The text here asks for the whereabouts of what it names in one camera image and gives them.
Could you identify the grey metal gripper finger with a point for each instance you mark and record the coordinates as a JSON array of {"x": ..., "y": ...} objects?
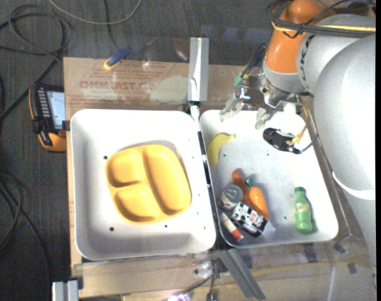
[
  {"x": 232, "y": 108},
  {"x": 264, "y": 117}
]

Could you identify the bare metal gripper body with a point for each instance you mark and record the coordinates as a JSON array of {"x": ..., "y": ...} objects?
[{"x": 256, "y": 92}]

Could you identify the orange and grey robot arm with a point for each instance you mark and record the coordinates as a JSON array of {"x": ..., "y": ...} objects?
[{"x": 341, "y": 83}]

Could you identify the yellow banana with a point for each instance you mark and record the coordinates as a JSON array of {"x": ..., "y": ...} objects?
[{"x": 215, "y": 147}]

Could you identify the white plastic tray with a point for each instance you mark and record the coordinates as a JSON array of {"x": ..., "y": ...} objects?
[
  {"x": 272, "y": 168},
  {"x": 93, "y": 174}
]

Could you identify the orange sausage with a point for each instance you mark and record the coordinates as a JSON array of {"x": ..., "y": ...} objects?
[{"x": 238, "y": 178}]

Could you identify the orange carrot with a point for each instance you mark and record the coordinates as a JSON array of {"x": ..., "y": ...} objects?
[{"x": 257, "y": 199}]

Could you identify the grey can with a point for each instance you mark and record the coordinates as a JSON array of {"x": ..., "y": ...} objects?
[{"x": 231, "y": 195}]

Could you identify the green bottle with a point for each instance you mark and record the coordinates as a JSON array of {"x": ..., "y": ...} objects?
[{"x": 302, "y": 212}]

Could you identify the black and white carton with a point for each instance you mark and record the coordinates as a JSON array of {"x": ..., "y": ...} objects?
[{"x": 249, "y": 219}]

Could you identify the yellow divided plate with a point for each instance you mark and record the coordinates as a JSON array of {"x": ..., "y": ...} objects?
[{"x": 159, "y": 180}]

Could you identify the white and orange tube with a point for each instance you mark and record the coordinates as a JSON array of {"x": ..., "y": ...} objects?
[{"x": 230, "y": 227}]

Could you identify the brown cardboard board red print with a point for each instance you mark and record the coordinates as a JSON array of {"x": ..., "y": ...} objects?
[{"x": 115, "y": 86}]

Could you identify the black cylinder on white bracket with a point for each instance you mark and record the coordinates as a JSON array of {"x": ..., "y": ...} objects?
[{"x": 279, "y": 138}]

